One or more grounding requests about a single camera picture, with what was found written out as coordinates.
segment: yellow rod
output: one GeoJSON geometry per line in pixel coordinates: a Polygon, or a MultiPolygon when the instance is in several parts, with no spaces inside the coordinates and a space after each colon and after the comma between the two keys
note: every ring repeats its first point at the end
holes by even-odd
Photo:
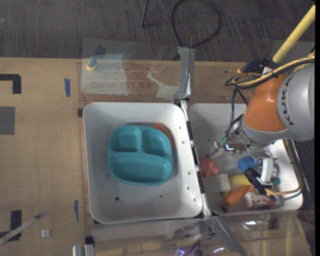
{"type": "Polygon", "coordinates": [[[279,64],[287,53],[292,49],[295,43],[301,38],[301,36],[306,32],[309,26],[316,19],[316,5],[314,4],[310,10],[306,13],[300,23],[295,27],[280,49],[273,56],[272,60],[274,63],[279,64]]]}

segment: teal tray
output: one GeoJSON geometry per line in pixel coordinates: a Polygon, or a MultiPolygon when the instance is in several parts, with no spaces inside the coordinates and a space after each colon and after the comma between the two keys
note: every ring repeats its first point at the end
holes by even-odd
{"type": "Polygon", "coordinates": [[[173,152],[168,136],[155,128],[123,125],[110,137],[107,152],[110,174],[136,186],[158,186],[169,180],[173,152]]]}

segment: gray square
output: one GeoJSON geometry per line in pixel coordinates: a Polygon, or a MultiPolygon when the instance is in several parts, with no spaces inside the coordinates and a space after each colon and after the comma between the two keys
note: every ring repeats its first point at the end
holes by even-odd
{"type": "Polygon", "coordinates": [[[0,135],[15,135],[14,106],[0,106],[0,135]]]}

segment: toy sink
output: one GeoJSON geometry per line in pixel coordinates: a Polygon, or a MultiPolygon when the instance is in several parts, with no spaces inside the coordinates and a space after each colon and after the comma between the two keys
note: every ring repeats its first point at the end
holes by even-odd
{"type": "Polygon", "coordinates": [[[161,185],[172,174],[170,140],[164,132],[148,126],[120,126],[111,134],[107,164],[118,181],[137,186],[161,185]]]}
{"type": "MultiPolygon", "coordinates": [[[[246,105],[235,104],[234,109],[237,117],[244,112],[246,105]]],[[[214,141],[218,141],[225,132],[230,121],[230,111],[230,104],[221,103],[199,103],[189,108],[188,115],[199,160],[208,154],[214,141]]],[[[303,196],[300,194],[271,209],[247,210],[240,202],[224,213],[220,209],[224,197],[219,190],[213,187],[214,185],[208,185],[207,177],[202,178],[205,186],[199,182],[185,115],[177,105],[94,102],[85,107],[83,122],[89,208],[93,218],[102,224],[194,218],[202,212],[205,200],[209,208],[218,215],[291,211],[302,206],[303,196]],[[170,165],[166,166],[166,163],[170,162],[170,158],[167,158],[169,148],[162,141],[159,142],[159,145],[163,144],[161,152],[156,152],[155,149],[161,146],[153,147],[153,144],[144,138],[144,131],[157,123],[163,124],[172,135],[175,147],[172,150],[171,172],[168,171],[170,165]],[[122,132],[117,129],[126,126],[134,128],[123,130],[125,135],[121,137],[119,134],[122,132]],[[141,159],[135,157],[136,154],[141,154],[141,159]],[[148,154],[150,158],[146,160],[144,157],[148,154]],[[139,161],[148,168],[153,164],[163,165],[157,167],[162,170],[153,177],[146,173],[144,177],[121,175],[124,169],[134,167],[139,161]],[[201,193],[200,187],[204,188],[204,193],[201,193]]],[[[281,181],[279,190],[296,189],[299,182],[282,140],[276,141],[265,150],[278,159],[281,181]]],[[[227,174],[229,178],[241,174],[237,161],[246,154],[224,153],[217,157],[215,160],[220,167],[219,173],[227,174]]]]}

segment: teal plate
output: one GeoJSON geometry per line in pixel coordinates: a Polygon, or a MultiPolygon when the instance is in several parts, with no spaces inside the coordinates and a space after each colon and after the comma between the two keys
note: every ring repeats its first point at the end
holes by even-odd
{"type": "Polygon", "coordinates": [[[123,125],[110,137],[107,152],[110,174],[136,186],[158,186],[170,179],[173,152],[168,136],[155,128],[123,125]]]}

